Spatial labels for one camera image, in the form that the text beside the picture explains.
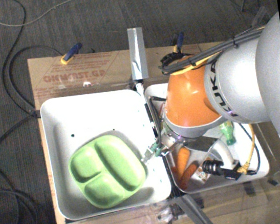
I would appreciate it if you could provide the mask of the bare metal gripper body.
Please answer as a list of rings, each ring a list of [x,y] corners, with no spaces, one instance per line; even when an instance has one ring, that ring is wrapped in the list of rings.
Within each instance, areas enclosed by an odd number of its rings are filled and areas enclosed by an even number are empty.
[[[208,151],[216,141],[217,138],[203,135],[193,138],[184,137],[170,129],[164,129],[161,132],[162,153],[165,155],[179,151],[182,147],[205,152]]]

